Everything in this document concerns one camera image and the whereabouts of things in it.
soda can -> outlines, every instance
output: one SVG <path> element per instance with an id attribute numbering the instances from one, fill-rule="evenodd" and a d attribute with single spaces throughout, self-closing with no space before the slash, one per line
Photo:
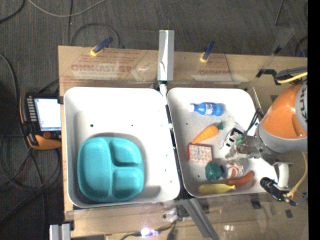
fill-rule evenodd
<path id="1" fill-rule="evenodd" d="M 224 179 L 240 177 L 244 174 L 244 166 L 239 161 L 224 163 L 220 167 Z"/>

white cable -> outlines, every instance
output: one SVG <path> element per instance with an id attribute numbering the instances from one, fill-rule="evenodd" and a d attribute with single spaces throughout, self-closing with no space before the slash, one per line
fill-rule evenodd
<path id="1" fill-rule="evenodd" d="M 80 11 L 80 12 L 77 12 L 77 13 L 73 13 L 73 14 L 69 14 L 69 15 L 57 15 L 57 14 L 54 14 L 54 13 L 51 13 L 51 12 L 48 12 L 44 9 L 42 9 L 41 7 L 39 7 L 38 5 L 36 5 L 34 2 L 32 2 L 31 0 L 28 0 L 34 7 L 38 8 L 39 10 L 43 11 L 44 13 L 46 14 L 49 14 L 51 16 L 55 16 L 55 17 L 71 17 L 71 16 L 76 16 L 76 15 L 80 15 L 80 14 L 83 14 L 85 13 L 86 11 L 90 10 L 91 8 L 101 4 L 102 2 L 106 1 L 106 0 L 101 0 L 93 5 L 91 5 L 90 7 L 88 7 L 87 9 L 83 10 L 83 11 Z"/>

teal divided plate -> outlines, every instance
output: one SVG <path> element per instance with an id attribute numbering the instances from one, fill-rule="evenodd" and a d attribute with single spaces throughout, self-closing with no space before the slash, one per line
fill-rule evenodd
<path id="1" fill-rule="evenodd" d="M 77 177 L 80 191 L 91 201 L 131 200 L 141 193 L 145 183 L 140 149 L 125 138 L 89 138 L 79 149 Z"/>

floor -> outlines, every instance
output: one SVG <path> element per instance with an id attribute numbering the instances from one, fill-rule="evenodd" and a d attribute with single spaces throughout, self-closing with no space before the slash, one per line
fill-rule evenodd
<path id="1" fill-rule="evenodd" d="M 308 0 L 281 2 L 0 0 L 0 239 L 49 239 L 49 225 L 64 220 L 60 154 L 27 153 L 17 106 L 24 92 L 56 83 L 59 45 L 112 37 L 111 48 L 157 50 L 165 29 L 175 51 L 202 52 L 213 40 L 213 53 L 307 57 Z"/>

plastic water bottle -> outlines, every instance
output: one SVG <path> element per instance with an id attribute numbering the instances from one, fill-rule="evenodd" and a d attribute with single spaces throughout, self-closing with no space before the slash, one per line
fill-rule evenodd
<path id="1" fill-rule="evenodd" d="M 190 112 L 197 111 L 201 115 L 205 116 L 221 116 L 222 113 L 224 112 L 224 108 L 220 104 L 216 103 L 208 103 L 208 102 L 203 102 L 201 104 L 190 104 L 188 106 L 188 110 Z"/>

